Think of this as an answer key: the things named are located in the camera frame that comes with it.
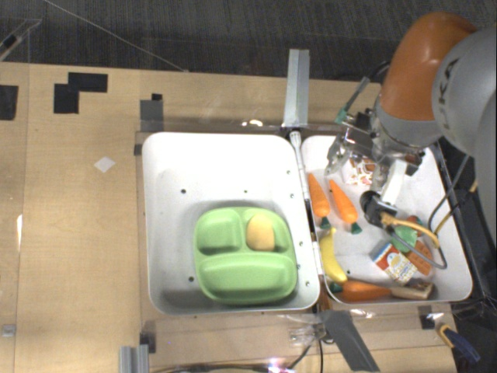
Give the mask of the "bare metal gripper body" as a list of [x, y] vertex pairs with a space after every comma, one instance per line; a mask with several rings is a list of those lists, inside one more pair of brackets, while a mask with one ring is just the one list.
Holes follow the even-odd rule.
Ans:
[[340, 160], [366, 158], [384, 168], [390, 168], [399, 161], [406, 164], [406, 174], [414, 174], [421, 166], [423, 148], [390, 136], [374, 111], [349, 115], [342, 126], [338, 152]]

